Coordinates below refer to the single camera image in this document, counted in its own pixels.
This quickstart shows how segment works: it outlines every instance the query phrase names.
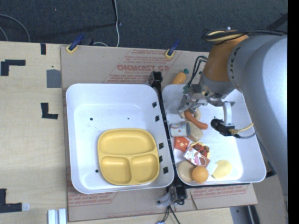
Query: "wooden table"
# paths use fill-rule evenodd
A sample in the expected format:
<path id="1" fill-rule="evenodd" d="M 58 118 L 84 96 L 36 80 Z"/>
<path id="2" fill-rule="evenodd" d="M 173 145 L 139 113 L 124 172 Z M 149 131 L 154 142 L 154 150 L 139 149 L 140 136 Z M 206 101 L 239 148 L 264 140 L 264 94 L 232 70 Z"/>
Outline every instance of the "wooden table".
<path id="1" fill-rule="evenodd" d="M 9 66 L 0 76 L 0 189 L 7 189 L 6 203 L 29 203 L 30 210 L 1 213 L 0 223 L 47 223 L 47 210 L 67 208 L 61 88 L 47 88 L 46 71 L 60 70 L 60 45 L 0 42 L 0 61 L 26 60 Z M 58 119 L 42 119 L 41 103 Z M 229 208 L 180 212 L 183 224 L 232 224 Z M 104 219 L 78 224 L 155 224 L 163 215 Z M 167 224 L 176 223 L 170 214 Z"/>

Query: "gray robot arm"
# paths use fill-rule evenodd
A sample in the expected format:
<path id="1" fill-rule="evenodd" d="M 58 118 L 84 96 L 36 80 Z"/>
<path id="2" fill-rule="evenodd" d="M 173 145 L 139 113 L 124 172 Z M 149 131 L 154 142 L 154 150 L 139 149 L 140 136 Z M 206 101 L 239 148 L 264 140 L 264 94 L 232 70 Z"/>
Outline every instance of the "gray robot arm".
<path id="1" fill-rule="evenodd" d="M 288 219 L 287 36 L 240 42 L 228 59 L 228 76 L 243 93 L 261 148 L 278 175 Z"/>

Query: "yellow cable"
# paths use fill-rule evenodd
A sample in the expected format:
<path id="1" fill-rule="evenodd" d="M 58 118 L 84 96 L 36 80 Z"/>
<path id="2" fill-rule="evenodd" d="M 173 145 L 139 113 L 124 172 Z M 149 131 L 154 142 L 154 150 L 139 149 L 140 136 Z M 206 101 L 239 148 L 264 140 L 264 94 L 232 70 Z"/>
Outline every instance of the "yellow cable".
<path id="1" fill-rule="evenodd" d="M 218 34 L 218 33 L 224 33 L 224 32 L 225 31 L 214 31 L 214 32 L 209 33 L 206 36 L 209 37 L 210 35 L 214 35 L 214 34 Z M 243 35 L 243 33 L 238 33 L 238 34 L 233 34 L 233 35 L 227 35 L 227 36 L 223 36 L 223 37 L 219 37 L 219 38 L 214 38 L 214 39 L 208 39 L 208 38 L 206 38 L 205 40 L 208 41 L 208 42 L 221 42 L 221 41 L 224 41 L 224 40 L 238 38 L 241 35 Z"/>
<path id="2" fill-rule="evenodd" d="M 229 129 L 229 131 L 232 135 L 235 135 L 237 133 L 240 133 L 240 132 L 250 129 L 252 126 L 253 126 L 253 123 L 251 123 L 250 125 L 248 125 L 247 127 L 243 128 L 243 129 Z"/>

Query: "black tape mark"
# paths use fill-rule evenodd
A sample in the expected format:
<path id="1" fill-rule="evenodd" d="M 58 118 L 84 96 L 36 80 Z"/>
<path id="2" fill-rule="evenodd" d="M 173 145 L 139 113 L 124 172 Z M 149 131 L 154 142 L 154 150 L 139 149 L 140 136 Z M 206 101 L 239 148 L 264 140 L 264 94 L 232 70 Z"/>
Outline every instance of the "black tape mark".
<path id="1" fill-rule="evenodd" d="M 22 211 L 22 203 L 6 203 L 6 189 L 0 189 L 0 213 Z"/>
<path id="2" fill-rule="evenodd" d="M 5 62 L 1 62 L 1 70 L 0 70 L 0 76 L 7 77 L 9 73 L 9 65 Z"/>
<path id="3" fill-rule="evenodd" d="M 8 76 L 10 65 L 24 66 L 26 60 L 5 60 L 1 62 L 0 76 Z"/>
<path id="4" fill-rule="evenodd" d="M 267 26 L 267 29 L 268 30 L 275 30 L 280 25 L 284 24 L 286 21 L 288 21 L 288 13 L 283 14 L 280 18 L 278 18 L 276 21 L 274 21 L 269 26 Z"/>
<path id="5" fill-rule="evenodd" d="M 47 88 L 61 88 L 61 73 L 59 70 L 47 70 Z"/>
<path id="6" fill-rule="evenodd" d="M 8 65 L 24 66 L 26 65 L 26 60 L 5 60 L 5 63 Z"/>
<path id="7" fill-rule="evenodd" d="M 49 114 L 49 103 L 41 103 L 42 118 L 44 119 L 58 119 L 58 114 Z"/>
<path id="8" fill-rule="evenodd" d="M 41 43 L 41 55 L 45 55 L 47 53 L 46 51 L 46 44 Z"/>
<path id="9" fill-rule="evenodd" d="M 167 174 L 168 173 L 168 167 L 164 167 L 163 168 L 163 174 Z"/>

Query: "black hole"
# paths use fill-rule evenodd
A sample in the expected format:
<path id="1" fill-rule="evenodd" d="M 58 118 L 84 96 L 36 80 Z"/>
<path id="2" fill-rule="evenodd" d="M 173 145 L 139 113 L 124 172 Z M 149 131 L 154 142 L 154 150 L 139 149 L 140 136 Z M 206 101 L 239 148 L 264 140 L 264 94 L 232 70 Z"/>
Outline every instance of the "black hole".
<path id="1" fill-rule="evenodd" d="M 163 173 L 164 173 L 164 174 L 168 173 L 168 167 L 164 167 L 164 168 L 163 168 Z"/>

